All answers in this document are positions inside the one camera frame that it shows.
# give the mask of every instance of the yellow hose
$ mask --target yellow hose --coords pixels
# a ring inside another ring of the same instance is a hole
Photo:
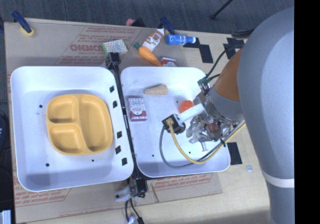
[[[188,161],[190,161],[190,162],[192,162],[192,163],[194,163],[194,164],[203,164],[203,163],[209,161],[209,160],[224,146],[223,144],[221,144],[221,145],[216,149],[216,151],[214,151],[214,152],[213,152],[210,156],[208,156],[208,158],[206,158],[205,160],[195,161],[195,160],[191,159],[189,156],[187,156],[187,154],[186,154],[186,153],[183,151],[183,149],[179,146],[179,143],[178,143],[177,139],[175,138],[176,136],[175,136],[175,134],[174,134],[175,132],[174,132],[174,128],[173,128],[173,126],[172,126],[172,124],[173,124],[172,119],[171,119],[171,118],[168,119],[168,120],[166,121],[166,123],[167,123],[168,126],[169,126],[172,139],[173,139],[174,143],[176,144],[177,148],[179,149],[180,153],[181,153]],[[239,128],[238,128],[233,134],[231,134],[224,142],[227,143],[230,139],[232,139],[233,136],[236,135],[237,132],[238,132],[241,128],[243,128],[245,124],[246,124],[245,122],[242,123],[242,124],[239,126]]]

